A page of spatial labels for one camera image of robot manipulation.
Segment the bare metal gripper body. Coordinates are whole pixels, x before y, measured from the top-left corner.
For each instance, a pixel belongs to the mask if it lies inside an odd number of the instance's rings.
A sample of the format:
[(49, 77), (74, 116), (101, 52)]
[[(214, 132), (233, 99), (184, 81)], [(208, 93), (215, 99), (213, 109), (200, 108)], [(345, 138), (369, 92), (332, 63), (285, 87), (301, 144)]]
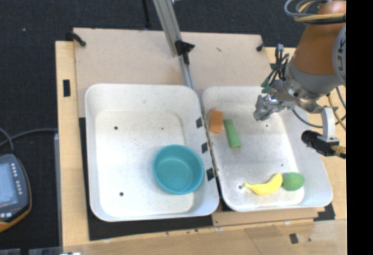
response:
[(269, 95), (271, 99), (276, 99), (282, 106), (293, 107), (296, 105), (308, 113), (320, 113), (323, 109), (317, 103), (321, 95), (306, 90), (294, 80), (276, 80), (269, 90)]

